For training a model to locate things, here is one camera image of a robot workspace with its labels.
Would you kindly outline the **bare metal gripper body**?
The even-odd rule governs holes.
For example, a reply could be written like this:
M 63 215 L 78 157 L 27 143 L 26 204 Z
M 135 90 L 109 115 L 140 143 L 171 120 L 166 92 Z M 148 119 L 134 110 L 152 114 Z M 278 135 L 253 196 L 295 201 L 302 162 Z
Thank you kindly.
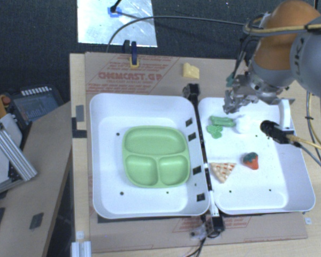
M 267 104 L 272 104 L 280 93 L 282 87 L 272 86 L 255 74 L 237 75 L 231 89 L 233 99 L 238 95 L 256 95 L 258 100 Z

